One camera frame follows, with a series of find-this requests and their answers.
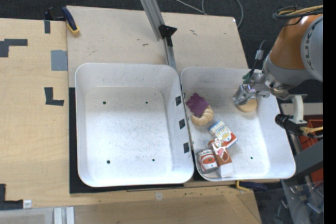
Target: table surface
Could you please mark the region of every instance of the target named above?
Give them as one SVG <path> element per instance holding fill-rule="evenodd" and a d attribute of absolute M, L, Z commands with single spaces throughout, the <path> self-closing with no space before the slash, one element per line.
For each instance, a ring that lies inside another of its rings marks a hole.
<path fill-rule="evenodd" d="M 165 64 L 165 54 L 143 11 L 68 8 L 79 35 L 71 34 L 65 22 L 51 21 L 47 34 L 43 20 L 0 19 L 0 41 L 28 40 L 28 46 L 10 46 L 8 57 L 0 57 L 0 183 L 7 185 L 5 198 L 32 200 L 34 208 L 155 200 L 157 190 L 69 193 L 68 88 L 74 86 L 76 68 L 84 62 Z M 170 13 L 163 18 L 178 28 L 172 39 L 179 73 L 188 66 L 247 68 L 233 18 Z M 68 71 L 51 69 L 53 50 L 67 52 Z M 54 99 L 64 104 L 47 105 L 45 87 L 53 87 Z M 187 192 L 160 192 L 167 199 L 224 195 L 241 221 L 251 215 L 235 188 L 192 180 L 185 186 Z M 257 210 L 255 200 L 250 203 Z"/>

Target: black bracket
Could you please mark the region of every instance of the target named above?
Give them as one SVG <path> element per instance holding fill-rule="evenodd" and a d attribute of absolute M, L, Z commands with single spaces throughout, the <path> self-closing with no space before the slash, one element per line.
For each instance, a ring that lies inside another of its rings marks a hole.
<path fill-rule="evenodd" d="M 0 184 L 0 211 L 23 209 L 23 200 L 5 201 L 6 184 Z"/>
<path fill-rule="evenodd" d="M 173 46 L 172 35 L 176 32 L 176 30 L 177 30 L 177 28 L 167 26 L 167 25 L 160 25 L 159 26 L 159 31 L 160 31 L 161 37 L 167 39 L 169 47 Z"/>

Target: empty white tray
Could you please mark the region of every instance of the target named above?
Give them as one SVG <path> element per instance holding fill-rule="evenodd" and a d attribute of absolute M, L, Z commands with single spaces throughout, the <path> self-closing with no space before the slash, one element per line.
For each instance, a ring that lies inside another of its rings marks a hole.
<path fill-rule="evenodd" d="M 198 93 L 210 104 L 215 117 L 223 120 L 237 136 L 238 141 L 229 149 L 234 165 L 231 177 L 221 178 L 216 172 L 202 174 L 209 181 L 246 179 L 284 179 L 291 177 L 296 165 L 286 131 L 275 123 L 279 111 L 276 98 L 258 99 L 254 112 L 244 113 L 236 108 L 232 97 L 242 83 L 248 69 L 223 69 L 190 67 L 181 74 L 185 101 Z M 190 109 L 186 106 L 194 154 L 206 147 L 212 137 L 205 127 L 192 123 Z"/>
<path fill-rule="evenodd" d="M 75 74 L 78 174 L 91 187 L 180 184 L 194 172 L 180 79 L 166 65 Z"/>

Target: purple object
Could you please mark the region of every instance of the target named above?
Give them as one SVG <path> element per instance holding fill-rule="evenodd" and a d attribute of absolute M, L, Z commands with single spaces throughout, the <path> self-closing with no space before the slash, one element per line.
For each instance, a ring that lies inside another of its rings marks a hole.
<path fill-rule="evenodd" d="M 209 105 L 209 103 L 197 93 L 194 93 L 185 104 L 190 108 L 190 111 L 193 112 L 195 116 L 201 116 L 205 108 Z"/>

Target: red object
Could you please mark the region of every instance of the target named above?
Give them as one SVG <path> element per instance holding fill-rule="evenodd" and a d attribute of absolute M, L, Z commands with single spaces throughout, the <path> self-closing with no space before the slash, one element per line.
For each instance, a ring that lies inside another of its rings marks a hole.
<path fill-rule="evenodd" d="M 308 121 L 307 127 L 310 127 L 310 128 L 317 128 L 317 127 L 323 126 L 323 119 L 311 119 L 307 121 Z M 303 151 L 306 148 L 309 148 L 310 146 L 318 142 L 317 138 L 308 138 L 303 135 L 299 136 L 299 140 L 300 140 L 301 148 Z M 320 184 L 323 181 L 323 168 L 315 171 L 310 176 L 311 176 L 312 181 L 316 185 Z"/>

